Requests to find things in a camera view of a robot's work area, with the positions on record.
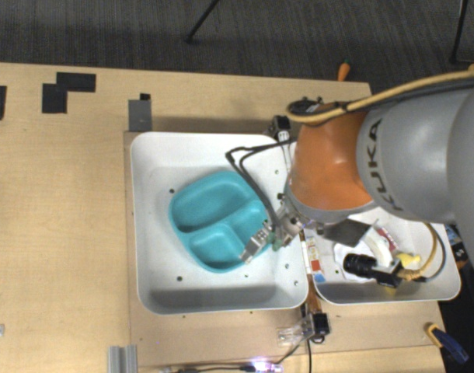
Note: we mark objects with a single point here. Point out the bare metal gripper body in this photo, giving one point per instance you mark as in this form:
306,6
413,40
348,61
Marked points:
288,223

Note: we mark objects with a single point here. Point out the white packet with red print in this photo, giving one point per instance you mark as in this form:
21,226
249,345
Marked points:
387,238

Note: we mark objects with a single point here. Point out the black cylinder on white bracket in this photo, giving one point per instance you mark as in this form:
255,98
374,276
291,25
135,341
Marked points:
360,265

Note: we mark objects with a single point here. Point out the dark grey flat piece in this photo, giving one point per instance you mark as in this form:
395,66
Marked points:
347,233

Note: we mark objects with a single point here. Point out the yellow banana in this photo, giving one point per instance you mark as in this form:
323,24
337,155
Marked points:
408,259

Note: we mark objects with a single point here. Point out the blue divided plate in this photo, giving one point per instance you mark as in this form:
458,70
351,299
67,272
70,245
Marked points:
210,212

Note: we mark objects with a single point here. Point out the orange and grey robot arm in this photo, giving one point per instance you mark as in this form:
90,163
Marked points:
408,157

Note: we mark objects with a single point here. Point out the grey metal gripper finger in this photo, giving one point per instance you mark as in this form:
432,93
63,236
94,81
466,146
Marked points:
255,247
286,240

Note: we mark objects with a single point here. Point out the white plastic tray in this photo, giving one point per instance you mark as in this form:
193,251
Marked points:
206,293
423,290

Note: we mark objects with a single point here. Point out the orange carrot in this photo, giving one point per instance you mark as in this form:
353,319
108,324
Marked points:
343,72

